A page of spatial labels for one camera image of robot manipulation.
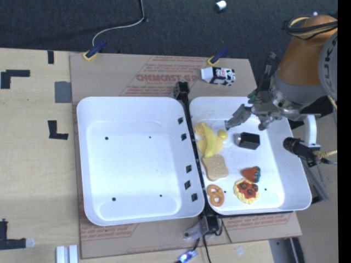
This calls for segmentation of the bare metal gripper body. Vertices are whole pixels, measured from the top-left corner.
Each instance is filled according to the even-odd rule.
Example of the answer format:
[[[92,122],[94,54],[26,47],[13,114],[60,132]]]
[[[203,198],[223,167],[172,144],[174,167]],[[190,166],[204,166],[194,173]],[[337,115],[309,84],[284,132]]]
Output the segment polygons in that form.
[[[295,120],[299,117],[302,105],[290,101],[285,96],[278,94],[257,94],[250,98],[251,112],[258,116],[261,121],[269,118],[280,119],[282,117]]]

